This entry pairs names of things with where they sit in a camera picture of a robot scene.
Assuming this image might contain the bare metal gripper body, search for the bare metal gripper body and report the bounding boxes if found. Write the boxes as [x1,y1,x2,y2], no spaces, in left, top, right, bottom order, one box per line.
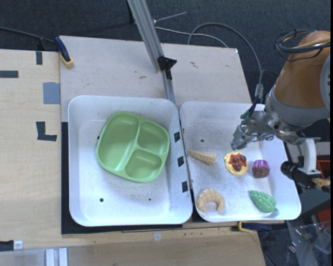
[241,110,321,146]

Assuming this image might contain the yellow tart with red berries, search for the yellow tart with red berries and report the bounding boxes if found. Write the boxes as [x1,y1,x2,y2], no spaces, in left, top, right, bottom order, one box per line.
[223,151,250,177]

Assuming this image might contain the white plastic tray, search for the white plastic tray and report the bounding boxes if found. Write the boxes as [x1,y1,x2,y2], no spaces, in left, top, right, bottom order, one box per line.
[179,100,302,223]
[68,95,194,228]

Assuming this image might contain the purple and brown cupcake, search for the purple and brown cupcake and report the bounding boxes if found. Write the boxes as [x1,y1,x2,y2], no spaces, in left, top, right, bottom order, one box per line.
[251,159,271,179]

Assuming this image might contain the beige ice cream cone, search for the beige ice cream cone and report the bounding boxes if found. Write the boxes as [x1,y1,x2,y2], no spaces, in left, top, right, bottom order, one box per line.
[188,150,218,166]

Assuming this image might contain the green grapes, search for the green grapes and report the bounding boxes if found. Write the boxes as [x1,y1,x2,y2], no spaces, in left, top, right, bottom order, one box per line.
[249,190,279,214]

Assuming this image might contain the beige croissant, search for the beige croissant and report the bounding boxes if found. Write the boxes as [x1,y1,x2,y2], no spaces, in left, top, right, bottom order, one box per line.
[195,188,226,213]

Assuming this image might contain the green divided plate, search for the green divided plate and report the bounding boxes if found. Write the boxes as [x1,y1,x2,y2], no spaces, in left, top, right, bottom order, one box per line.
[95,111,171,184]

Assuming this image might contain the black cylinder on white bracket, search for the black cylinder on white bracket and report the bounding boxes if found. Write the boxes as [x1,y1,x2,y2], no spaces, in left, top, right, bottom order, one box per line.
[280,138,331,191]

